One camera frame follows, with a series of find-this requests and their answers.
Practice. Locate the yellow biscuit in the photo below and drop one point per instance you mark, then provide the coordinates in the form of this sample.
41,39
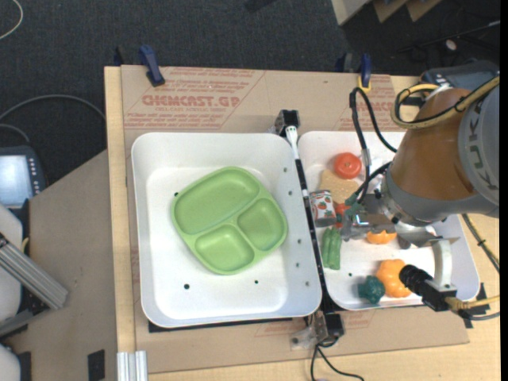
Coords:
337,187

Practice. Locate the small orange pumpkin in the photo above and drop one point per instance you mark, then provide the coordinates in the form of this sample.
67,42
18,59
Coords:
380,237

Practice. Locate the dark green broccoli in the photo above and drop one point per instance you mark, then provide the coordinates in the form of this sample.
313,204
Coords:
371,289

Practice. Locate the white can with strawberry print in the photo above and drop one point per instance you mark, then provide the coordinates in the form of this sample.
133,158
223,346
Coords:
322,210

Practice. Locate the red tomato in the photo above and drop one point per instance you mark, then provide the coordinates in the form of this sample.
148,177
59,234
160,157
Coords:
347,166

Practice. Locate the large orange pumpkin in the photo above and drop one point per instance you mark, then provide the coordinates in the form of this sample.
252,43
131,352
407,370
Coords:
391,278

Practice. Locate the black cylinder on white bracket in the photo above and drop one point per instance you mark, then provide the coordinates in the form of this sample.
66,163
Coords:
434,290

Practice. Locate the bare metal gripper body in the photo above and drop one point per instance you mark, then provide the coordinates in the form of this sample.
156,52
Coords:
379,212

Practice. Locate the red toy fruit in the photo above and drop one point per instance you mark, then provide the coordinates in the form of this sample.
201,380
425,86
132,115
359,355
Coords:
340,210

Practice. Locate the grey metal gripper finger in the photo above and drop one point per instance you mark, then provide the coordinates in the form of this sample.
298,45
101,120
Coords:
346,228
361,224

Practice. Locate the thin black and white rod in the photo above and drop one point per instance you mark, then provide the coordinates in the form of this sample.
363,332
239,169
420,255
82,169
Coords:
303,177

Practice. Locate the green divided plate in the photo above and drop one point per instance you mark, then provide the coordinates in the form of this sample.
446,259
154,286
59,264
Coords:
222,212

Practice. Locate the brown cardboard board red print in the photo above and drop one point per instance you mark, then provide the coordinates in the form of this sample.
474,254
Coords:
238,93

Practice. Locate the white plastic tray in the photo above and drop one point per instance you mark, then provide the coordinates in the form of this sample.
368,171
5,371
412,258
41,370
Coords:
222,296
353,284

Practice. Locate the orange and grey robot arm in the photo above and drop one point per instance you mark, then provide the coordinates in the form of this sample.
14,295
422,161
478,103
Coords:
432,161

